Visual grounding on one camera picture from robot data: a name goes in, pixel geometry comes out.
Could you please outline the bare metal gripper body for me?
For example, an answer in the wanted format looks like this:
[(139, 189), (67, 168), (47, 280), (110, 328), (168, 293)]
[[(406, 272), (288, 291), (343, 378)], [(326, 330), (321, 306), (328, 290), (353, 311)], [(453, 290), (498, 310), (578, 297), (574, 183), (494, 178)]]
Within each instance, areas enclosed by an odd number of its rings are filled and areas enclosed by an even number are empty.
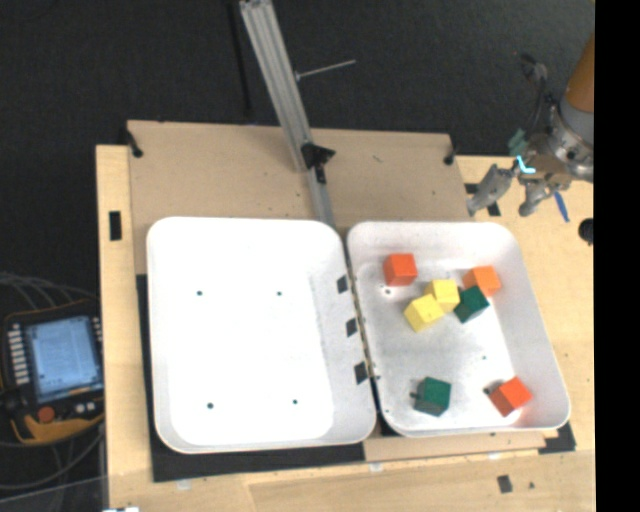
[(568, 186), (572, 181), (592, 183), (593, 144), (586, 142), (561, 117), (553, 117), (531, 136), (518, 155), (520, 179)]

